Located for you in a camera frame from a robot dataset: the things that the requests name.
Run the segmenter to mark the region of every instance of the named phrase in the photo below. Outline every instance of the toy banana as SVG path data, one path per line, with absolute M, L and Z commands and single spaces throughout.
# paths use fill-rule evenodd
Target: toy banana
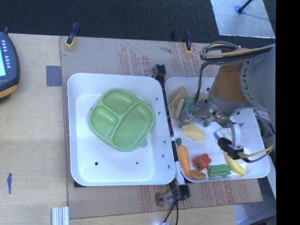
M 224 157 L 228 166 L 232 168 L 232 170 L 240 175 L 245 175 L 245 169 L 239 164 L 237 160 L 233 160 L 231 157 L 228 156 L 227 152 L 224 152 Z

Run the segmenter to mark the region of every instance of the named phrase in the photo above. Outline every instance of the wooden tabletop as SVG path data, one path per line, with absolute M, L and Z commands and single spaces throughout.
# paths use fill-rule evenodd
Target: wooden tabletop
M 9 34 L 21 85 L 0 104 L 0 225 L 50 225 L 51 208 L 68 206 L 62 89 L 47 86 L 60 66 L 59 36 Z M 11 174 L 9 193 L 8 177 Z M 160 225 L 167 211 L 71 219 L 71 225 Z M 176 221 L 176 210 L 168 219 Z M 231 205 L 179 210 L 178 224 L 236 224 Z

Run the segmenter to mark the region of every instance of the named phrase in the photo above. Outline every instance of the cardboard sheet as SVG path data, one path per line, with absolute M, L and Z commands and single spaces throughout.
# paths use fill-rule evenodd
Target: cardboard sheet
M 148 76 L 156 64 L 165 64 L 170 77 L 198 77 L 199 51 L 207 44 L 192 44 L 193 52 L 185 54 L 180 42 L 124 40 L 76 37 L 71 48 L 60 38 L 62 89 L 67 155 L 67 187 L 71 219 L 169 210 L 159 207 L 155 194 L 166 193 L 169 185 L 82 187 L 70 171 L 67 81 L 72 74 L 102 73 Z M 218 66 L 209 65 L 203 77 L 215 77 Z M 261 202 L 257 179 L 189 183 L 190 197 L 179 203 L 179 209 Z

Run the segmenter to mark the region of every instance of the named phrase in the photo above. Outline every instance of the white container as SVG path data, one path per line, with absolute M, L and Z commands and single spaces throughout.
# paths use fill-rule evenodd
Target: white container
M 90 128 L 89 113 L 108 90 L 134 94 L 155 114 L 147 145 L 119 151 Z M 161 85 L 144 76 L 77 73 L 67 82 L 71 173 L 83 186 L 161 185 L 174 179 L 175 165 Z
M 167 99 L 170 100 L 179 90 L 180 86 L 184 86 L 187 89 L 188 96 L 194 96 L 197 92 L 198 81 L 199 78 L 188 77 L 173 77 L 168 79 L 165 84 Z M 207 95 L 208 92 L 206 89 L 212 86 L 213 81 L 214 78 L 202 78 L 202 87 L 200 94 Z M 218 125 L 216 122 L 211 122 L 210 126 L 203 127 L 202 123 L 198 119 L 194 119 L 192 123 L 205 131 L 204 139 L 196 142 L 191 140 L 182 132 L 182 128 L 178 127 L 177 122 L 173 118 L 171 112 L 170 116 L 175 139 L 180 137 L 181 143 L 187 147 L 191 169 L 195 170 L 192 164 L 193 158 L 203 153 L 207 153 L 211 158 L 212 162 L 210 163 L 210 165 L 226 164 L 224 153 L 218 146 L 218 141 L 214 136 L 214 133 L 217 130 L 221 129 L 220 125 Z M 231 117 L 231 120 L 236 123 L 244 123 L 244 125 L 240 128 L 240 144 L 245 148 L 244 152 L 246 154 L 256 153 L 265 149 L 252 109 L 242 110 L 239 115 L 233 115 Z M 249 159 L 254 160 L 261 157 L 262 155 L 263 154 L 256 155 L 254 157 L 250 157 Z M 232 174 L 226 177 L 208 177 L 207 170 L 204 169 L 202 172 L 206 174 L 206 178 L 203 180 L 194 180 L 185 176 L 184 172 L 182 173 L 184 177 L 191 182 L 262 178 L 269 173 L 270 164 L 268 162 L 267 156 L 253 163 L 246 163 L 240 159 L 238 161 L 246 170 L 246 175 L 241 176 L 231 171 Z

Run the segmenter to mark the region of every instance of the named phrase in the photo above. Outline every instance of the green divided plate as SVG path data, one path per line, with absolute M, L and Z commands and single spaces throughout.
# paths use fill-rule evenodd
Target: green divided plate
M 118 88 L 107 91 L 89 115 L 91 129 L 120 151 L 132 151 L 139 147 L 154 122 L 154 112 L 147 104 Z

